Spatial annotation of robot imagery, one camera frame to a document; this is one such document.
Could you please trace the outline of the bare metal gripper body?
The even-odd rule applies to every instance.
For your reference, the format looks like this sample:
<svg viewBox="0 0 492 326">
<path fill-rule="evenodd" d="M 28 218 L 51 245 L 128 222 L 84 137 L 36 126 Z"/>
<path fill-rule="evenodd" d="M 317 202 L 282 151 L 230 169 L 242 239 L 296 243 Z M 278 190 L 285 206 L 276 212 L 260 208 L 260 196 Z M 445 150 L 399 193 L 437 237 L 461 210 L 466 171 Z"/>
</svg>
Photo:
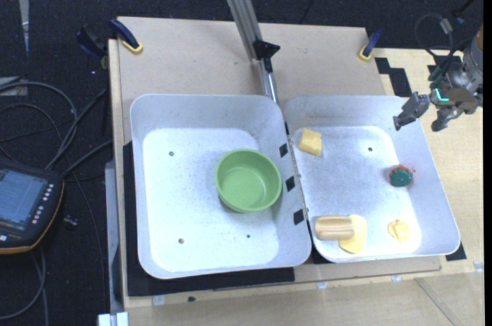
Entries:
<svg viewBox="0 0 492 326">
<path fill-rule="evenodd" d="M 450 69 L 434 87 L 434 104 L 473 114 L 483 106 L 483 72 L 472 67 Z"/>
</svg>

